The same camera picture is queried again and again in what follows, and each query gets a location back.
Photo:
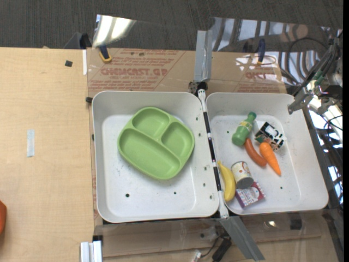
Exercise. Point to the black and white carton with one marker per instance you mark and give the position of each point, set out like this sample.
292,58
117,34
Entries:
270,134

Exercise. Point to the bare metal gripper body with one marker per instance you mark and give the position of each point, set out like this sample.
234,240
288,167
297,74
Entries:
316,87

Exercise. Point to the orange carrot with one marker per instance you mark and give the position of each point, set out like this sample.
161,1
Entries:
268,154

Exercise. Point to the yellow banana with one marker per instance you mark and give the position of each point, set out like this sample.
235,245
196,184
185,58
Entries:
229,184

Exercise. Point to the white plastic tray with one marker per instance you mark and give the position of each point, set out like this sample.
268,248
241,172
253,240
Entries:
152,198
297,173

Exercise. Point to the green plastic bottle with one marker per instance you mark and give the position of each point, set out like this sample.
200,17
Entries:
241,135

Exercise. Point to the thin black and white rod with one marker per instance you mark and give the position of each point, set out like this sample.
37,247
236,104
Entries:
217,177

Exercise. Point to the orange sausage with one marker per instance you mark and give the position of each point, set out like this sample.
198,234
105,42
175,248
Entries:
253,153

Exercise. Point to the white can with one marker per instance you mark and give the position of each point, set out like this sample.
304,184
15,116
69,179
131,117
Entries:
241,172

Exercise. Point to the pink and white packet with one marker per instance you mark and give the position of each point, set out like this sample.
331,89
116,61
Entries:
251,196

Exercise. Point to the brown cardboard board red print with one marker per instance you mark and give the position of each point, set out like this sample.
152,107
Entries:
163,76

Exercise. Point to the green divided plate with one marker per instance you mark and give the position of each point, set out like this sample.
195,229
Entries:
147,151

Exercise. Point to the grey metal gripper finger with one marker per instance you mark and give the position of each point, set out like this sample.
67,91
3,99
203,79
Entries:
297,102

